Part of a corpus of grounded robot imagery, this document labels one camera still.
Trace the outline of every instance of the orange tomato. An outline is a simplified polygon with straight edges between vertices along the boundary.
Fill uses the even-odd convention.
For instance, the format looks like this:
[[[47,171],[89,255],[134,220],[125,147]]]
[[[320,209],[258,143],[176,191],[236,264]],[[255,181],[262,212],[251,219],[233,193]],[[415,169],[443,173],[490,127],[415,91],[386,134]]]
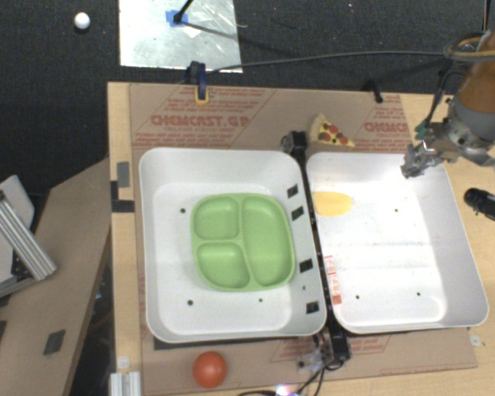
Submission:
[[[228,367],[224,358],[216,352],[205,352],[192,365],[192,375],[201,387],[212,389],[225,379]]]

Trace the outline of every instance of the green plate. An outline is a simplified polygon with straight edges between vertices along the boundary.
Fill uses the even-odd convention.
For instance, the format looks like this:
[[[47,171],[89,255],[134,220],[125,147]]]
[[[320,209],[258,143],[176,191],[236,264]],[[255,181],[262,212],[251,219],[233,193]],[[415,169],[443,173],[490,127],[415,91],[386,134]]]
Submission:
[[[191,215],[192,251],[202,279],[218,290],[273,289],[295,273],[282,206],[258,194],[208,196]]]

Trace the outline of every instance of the yellow oval object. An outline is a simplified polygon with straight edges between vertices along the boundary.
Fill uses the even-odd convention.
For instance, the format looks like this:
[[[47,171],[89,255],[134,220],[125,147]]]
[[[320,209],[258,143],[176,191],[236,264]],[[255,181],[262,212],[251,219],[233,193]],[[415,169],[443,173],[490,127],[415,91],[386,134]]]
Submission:
[[[314,192],[313,204],[319,215],[333,217],[348,213],[352,207],[352,199],[339,192]]]

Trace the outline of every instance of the toy pizza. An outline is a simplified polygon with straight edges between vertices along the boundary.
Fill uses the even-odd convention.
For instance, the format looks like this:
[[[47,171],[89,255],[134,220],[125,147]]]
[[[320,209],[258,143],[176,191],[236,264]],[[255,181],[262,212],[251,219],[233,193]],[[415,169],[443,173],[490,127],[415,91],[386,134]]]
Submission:
[[[343,147],[355,147],[345,134],[335,126],[325,115],[318,115],[310,127],[310,142],[319,142],[321,144],[336,145]]]

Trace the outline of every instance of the white ball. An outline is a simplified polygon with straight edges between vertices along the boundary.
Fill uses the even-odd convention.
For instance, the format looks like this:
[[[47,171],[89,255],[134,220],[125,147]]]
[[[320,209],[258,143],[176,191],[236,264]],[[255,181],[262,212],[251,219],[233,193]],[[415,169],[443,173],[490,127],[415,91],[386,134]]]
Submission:
[[[75,26],[80,30],[86,30],[90,26],[90,16],[85,12],[75,15]]]

